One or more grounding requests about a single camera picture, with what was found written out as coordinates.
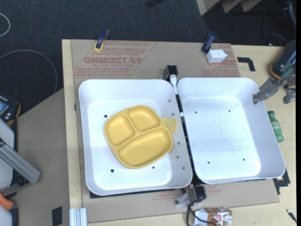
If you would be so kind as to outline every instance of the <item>brown box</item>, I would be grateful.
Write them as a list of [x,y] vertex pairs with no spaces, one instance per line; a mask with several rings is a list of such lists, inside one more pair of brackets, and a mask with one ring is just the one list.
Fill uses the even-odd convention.
[[[231,210],[224,208],[224,207],[217,207],[217,208],[202,208],[196,211],[196,215],[203,221],[214,223],[217,226],[221,225],[231,225],[232,222],[232,212]],[[202,225],[202,226],[210,226],[213,224],[209,224],[206,222],[202,222],[195,219],[195,225]]]

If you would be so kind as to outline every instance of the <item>orange object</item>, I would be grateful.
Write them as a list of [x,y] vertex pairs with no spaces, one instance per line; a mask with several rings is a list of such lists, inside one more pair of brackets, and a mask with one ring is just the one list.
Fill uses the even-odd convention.
[[14,206],[14,202],[11,200],[6,199],[1,193],[0,193],[0,205],[4,207],[7,210],[12,209]]

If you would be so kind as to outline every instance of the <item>black floor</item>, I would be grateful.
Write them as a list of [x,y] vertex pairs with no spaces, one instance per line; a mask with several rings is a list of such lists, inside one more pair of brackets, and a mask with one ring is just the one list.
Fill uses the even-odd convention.
[[[295,38],[286,7],[263,0],[252,14],[240,5],[225,14],[218,3],[201,16],[196,0],[0,0],[11,23],[0,37],[0,91],[28,111],[63,87],[61,40],[96,40],[103,27],[111,40],[204,42],[214,31],[215,42],[283,46]],[[0,16],[0,35],[7,28]],[[26,51],[6,55],[16,50]]]

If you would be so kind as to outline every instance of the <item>cardboard sheet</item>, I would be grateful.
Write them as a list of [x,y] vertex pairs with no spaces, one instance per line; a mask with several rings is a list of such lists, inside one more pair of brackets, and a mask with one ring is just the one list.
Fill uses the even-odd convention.
[[[71,41],[76,108],[79,108],[79,86],[88,79],[157,79],[166,65],[177,65],[178,79],[240,77],[230,44],[212,44],[211,49],[223,49],[228,56],[220,63],[210,64],[201,51],[202,43],[108,40],[100,53],[94,52],[94,43],[94,40]],[[186,208],[174,207],[174,198],[182,194],[181,189],[91,198],[85,180],[79,109],[76,113],[82,198],[89,223],[186,212]],[[205,190],[207,198],[196,208],[278,202],[272,179],[205,185]]]

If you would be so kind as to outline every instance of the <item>green bottle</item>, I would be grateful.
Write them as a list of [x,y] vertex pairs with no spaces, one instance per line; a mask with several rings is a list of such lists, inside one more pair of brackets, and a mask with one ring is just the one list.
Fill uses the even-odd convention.
[[284,140],[284,138],[283,138],[283,135],[282,135],[280,123],[275,118],[275,112],[274,111],[268,111],[268,115],[269,115],[269,120],[272,123],[272,127],[273,127],[273,130],[275,132],[277,142],[282,142]]

